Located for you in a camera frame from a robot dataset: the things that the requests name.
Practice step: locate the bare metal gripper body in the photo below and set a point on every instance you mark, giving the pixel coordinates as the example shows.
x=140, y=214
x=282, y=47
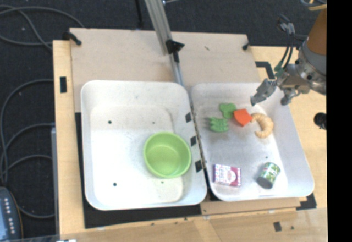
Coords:
x=291, y=81

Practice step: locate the green and white can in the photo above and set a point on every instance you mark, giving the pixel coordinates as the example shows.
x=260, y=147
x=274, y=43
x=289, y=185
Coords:
x=269, y=175

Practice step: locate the orange toy wedge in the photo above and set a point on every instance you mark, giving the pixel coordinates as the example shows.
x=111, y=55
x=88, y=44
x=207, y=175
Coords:
x=242, y=117

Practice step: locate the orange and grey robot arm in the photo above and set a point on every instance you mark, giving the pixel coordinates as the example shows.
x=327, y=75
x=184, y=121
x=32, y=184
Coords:
x=316, y=43

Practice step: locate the green toy broccoli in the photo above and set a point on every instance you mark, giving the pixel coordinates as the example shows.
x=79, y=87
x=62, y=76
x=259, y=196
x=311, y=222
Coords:
x=227, y=109

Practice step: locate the green bowl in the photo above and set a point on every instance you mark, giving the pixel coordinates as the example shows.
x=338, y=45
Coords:
x=167, y=155

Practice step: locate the thin black and white rod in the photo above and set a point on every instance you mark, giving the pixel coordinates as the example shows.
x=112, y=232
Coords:
x=198, y=136

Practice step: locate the green ridged toy vegetable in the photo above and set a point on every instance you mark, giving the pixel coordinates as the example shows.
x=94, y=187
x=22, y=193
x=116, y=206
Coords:
x=218, y=125

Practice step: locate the beige toy croissant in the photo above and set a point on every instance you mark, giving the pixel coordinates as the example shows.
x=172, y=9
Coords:
x=266, y=125

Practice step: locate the white plastic tray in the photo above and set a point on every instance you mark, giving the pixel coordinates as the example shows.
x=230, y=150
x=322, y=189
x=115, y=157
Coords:
x=239, y=153
x=118, y=147

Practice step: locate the black cylinder on white bracket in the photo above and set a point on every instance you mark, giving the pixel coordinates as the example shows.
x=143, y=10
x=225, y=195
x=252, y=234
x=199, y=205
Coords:
x=321, y=120

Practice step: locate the pale flat board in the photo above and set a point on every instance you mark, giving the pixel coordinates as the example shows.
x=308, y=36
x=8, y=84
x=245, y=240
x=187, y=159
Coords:
x=123, y=56

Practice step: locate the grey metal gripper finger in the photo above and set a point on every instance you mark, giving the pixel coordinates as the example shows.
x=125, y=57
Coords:
x=288, y=96
x=262, y=92

